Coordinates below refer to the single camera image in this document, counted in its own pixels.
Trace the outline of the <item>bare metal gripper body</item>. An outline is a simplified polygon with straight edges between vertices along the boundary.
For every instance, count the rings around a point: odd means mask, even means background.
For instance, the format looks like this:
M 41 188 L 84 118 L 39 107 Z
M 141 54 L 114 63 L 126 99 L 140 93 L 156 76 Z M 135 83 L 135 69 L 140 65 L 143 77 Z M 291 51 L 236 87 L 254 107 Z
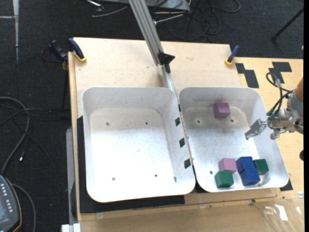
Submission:
M 284 128 L 289 133 L 304 133 L 303 117 L 289 108 L 280 109 L 275 115 L 269 116 L 267 125 L 270 129 Z

